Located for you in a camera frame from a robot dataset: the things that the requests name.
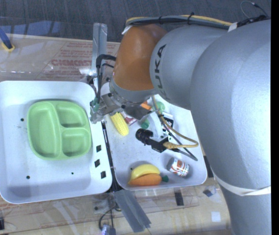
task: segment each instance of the white sink basin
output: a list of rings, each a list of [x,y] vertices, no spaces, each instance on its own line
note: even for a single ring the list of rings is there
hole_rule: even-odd
[[[101,123],[91,124],[92,147],[66,160],[43,160],[32,152],[27,111],[42,100],[77,103],[90,117],[93,89],[82,82],[4,81],[0,83],[0,194],[22,204],[106,192],[112,183]]]

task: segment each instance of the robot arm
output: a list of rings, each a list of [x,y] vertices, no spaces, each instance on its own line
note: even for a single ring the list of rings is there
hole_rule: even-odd
[[[154,94],[191,110],[233,234],[268,235],[271,20],[227,29],[132,27],[116,58],[111,99],[137,119]]]

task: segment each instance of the green plate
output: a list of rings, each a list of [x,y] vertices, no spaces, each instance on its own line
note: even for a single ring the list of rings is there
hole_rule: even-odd
[[[75,158],[92,146],[85,110],[68,101],[41,101],[27,112],[27,132],[32,151],[45,160]]]

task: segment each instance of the yellow corn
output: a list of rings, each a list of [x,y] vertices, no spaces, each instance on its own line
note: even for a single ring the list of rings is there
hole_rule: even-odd
[[[116,130],[122,135],[126,136],[129,134],[129,126],[124,121],[121,113],[117,112],[116,114],[110,116],[112,123],[114,123]]]

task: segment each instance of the white tray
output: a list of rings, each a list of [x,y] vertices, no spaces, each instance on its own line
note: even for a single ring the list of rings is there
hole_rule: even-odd
[[[199,141],[190,111],[169,104],[166,101],[164,101],[160,96],[156,96],[156,100],[164,103],[164,112],[173,115],[173,128],[176,131],[185,135],[186,137]],[[163,153],[159,153],[153,150],[151,146],[144,145],[135,137],[136,131],[141,128],[138,122],[129,126],[129,134],[125,137],[123,137],[116,131],[116,128],[114,127],[109,117],[106,118],[106,127],[116,178],[118,183],[124,189],[145,190],[156,188],[196,186],[201,185],[207,179],[207,169],[204,161],[203,152],[200,146],[198,146],[197,148],[188,149],[191,153],[193,153],[195,157],[197,157],[198,161],[195,161],[177,152],[165,150]],[[182,138],[178,137],[178,139],[183,144],[193,144]],[[184,161],[187,164],[189,164],[190,170],[186,177],[177,176],[172,172],[166,170],[166,165],[171,157],[178,158],[181,161]],[[158,186],[150,187],[135,187],[128,185],[128,181],[130,180],[131,175],[131,169],[135,168],[140,164],[145,163],[150,163],[158,167],[161,171],[162,176],[167,175],[169,177],[169,182],[161,182],[161,184]]]
[[[89,102],[94,97],[93,89],[82,82],[0,83],[0,194],[4,200],[30,203],[99,194],[110,188],[112,175],[100,122],[91,124],[92,150],[78,158],[40,159],[27,136],[26,114],[33,103],[68,100],[82,106],[90,117]]]

